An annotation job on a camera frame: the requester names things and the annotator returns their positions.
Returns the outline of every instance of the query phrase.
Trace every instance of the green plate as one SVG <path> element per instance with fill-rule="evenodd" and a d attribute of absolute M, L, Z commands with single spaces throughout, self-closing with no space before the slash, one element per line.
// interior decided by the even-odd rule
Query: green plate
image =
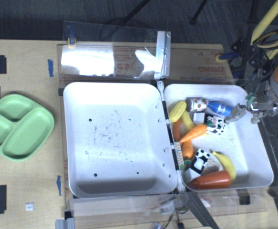
<path fill-rule="evenodd" d="M 53 115 L 20 94 L 0 99 L 0 155 L 13 161 L 30 158 L 54 128 Z"/>

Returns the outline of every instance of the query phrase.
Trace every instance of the dark floor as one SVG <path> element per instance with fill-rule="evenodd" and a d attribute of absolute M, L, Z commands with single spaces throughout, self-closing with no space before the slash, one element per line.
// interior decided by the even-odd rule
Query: dark floor
<path fill-rule="evenodd" d="M 104 24 L 125 17 L 141 1 L 0 0 L 0 39 L 62 40 L 63 21 Z M 258 23 L 275 1 L 255 0 L 257 16 L 253 23 Z M 197 23 L 190 25 L 189 20 L 201 2 L 151 0 L 126 26 L 171 31 L 175 43 L 219 43 L 226 52 L 231 51 L 232 44 L 240 38 L 246 38 L 252 0 L 208 0 Z M 269 28 L 278 28 L 278 15 Z M 271 125 L 275 123 L 271 141 L 277 144 L 278 116 L 265 121 Z"/>

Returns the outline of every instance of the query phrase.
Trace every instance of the wooden table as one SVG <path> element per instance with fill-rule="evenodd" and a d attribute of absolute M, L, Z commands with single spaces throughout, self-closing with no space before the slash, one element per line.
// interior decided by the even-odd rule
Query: wooden table
<path fill-rule="evenodd" d="M 7 209 L 0 214 L 0 228 L 54 228 L 55 221 L 64 218 L 66 196 L 57 50 L 61 43 L 0 40 L 0 55 L 7 58 L 7 74 L 0 74 L 1 97 L 10 93 L 23 94 L 46 107 L 55 119 L 50 137 L 30 159 L 13 162 L 0 156 L 0 185 L 7 185 Z M 49 75 L 48 60 L 53 61 L 53 77 Z M 61 196 L 57 176 L 62 178 Z M 275 203 L 267 193 L 265 196 L 266 211 L 214 216 L 214 220 L 220 228 L 278 228 Z M 34 210 L 26 211 L 26 203 L 34 203 Z M 183 222 L 186 228 L 201 226 L 197 219 Z M 167 228 L 176 228 L 174 225 L 171 223 Z M 119 228 L 149 227 L 150 224 Z"/>

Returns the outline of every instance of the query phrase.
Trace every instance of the yellow corn cob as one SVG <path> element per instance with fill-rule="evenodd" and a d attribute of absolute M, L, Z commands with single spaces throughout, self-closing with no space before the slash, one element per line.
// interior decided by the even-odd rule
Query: yellow corn cob
<path fill-rule="evenodd" d="M 185 128 L 190 131 L 192 130 L 196 125 L 193 123 L 189 113 L 185 110 L 181 116 L 182 124 L 185 126 Z"/>
<path fill-rule="evenodd" d="M 169 120 L 174 123 L 177 120 L 180 119 L 181 115 L 186 109 L 186 102 L 185 101 L 179 101 L 171 110 L 171 112 L 168 114 Z"/>

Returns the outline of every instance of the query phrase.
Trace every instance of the plastic water bottle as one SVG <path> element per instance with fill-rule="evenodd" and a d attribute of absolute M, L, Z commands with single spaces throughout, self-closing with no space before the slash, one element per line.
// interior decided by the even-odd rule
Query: plastic water bottle
<path fill-rule="evenodd" d="M 207 107 L 209 107 L 214 113 L 223 116 L 229 116 L 233 110 L 233 107 L 227 106 L 218 101 L 209 101 Z"/>

